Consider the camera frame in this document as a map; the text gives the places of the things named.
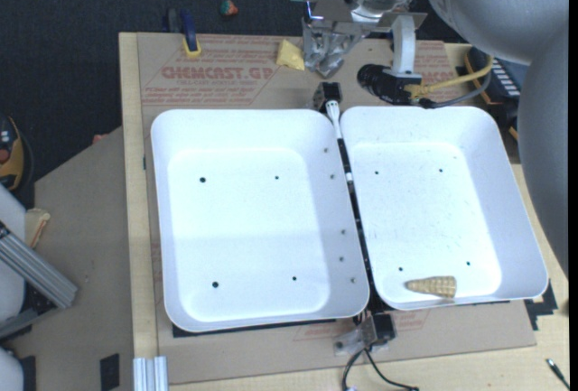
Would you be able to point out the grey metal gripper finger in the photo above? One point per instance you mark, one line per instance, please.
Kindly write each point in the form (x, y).
(313, 49)
(336, 57)

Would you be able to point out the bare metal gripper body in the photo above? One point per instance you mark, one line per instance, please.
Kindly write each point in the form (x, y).
(343, 12)

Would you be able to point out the yellow cheese wedge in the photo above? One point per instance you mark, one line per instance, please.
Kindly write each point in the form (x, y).
(291, 56)

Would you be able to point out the red and green toy strawberry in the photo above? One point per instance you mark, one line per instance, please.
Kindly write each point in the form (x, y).
(229, 7)

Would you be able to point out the brown cardboard board red print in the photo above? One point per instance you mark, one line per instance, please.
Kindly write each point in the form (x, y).
(217, 77)

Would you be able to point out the thin black and white rod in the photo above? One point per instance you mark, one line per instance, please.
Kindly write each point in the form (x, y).
(348, 174)

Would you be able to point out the white plastic tray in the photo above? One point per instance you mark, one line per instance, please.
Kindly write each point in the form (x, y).
(253, 222)
(433, 208)

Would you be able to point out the beige waffle cone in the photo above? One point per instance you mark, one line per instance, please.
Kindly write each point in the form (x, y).
(433, 286)

